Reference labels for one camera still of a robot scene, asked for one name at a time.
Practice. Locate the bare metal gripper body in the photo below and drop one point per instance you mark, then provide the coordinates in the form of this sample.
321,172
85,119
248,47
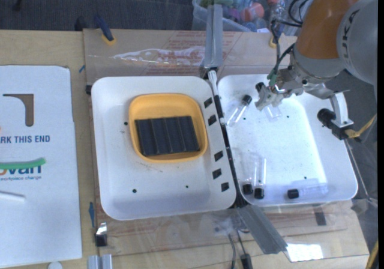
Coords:
289,83

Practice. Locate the black cylinder on white bracket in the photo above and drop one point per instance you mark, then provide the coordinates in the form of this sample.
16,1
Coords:
340,111

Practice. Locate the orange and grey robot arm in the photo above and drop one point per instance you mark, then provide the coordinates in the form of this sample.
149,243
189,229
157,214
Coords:
324,27

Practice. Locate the white printed cardboard sheet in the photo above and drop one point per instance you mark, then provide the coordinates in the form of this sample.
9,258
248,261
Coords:
36,171

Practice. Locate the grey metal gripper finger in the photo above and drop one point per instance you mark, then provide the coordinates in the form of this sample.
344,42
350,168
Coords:
262,99
276,99

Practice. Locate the yellow plastic bowl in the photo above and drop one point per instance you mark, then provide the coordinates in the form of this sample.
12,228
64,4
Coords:
165,105

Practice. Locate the clear tube with black cap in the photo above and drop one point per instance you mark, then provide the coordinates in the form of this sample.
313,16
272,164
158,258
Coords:
238,113
293,193
259,192
274,114
247,188

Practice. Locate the white plastic tray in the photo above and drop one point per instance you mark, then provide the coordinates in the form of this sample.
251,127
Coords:
288,153
162,189

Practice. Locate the black ribbed rack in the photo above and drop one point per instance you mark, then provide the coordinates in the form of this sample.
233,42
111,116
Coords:
166,135

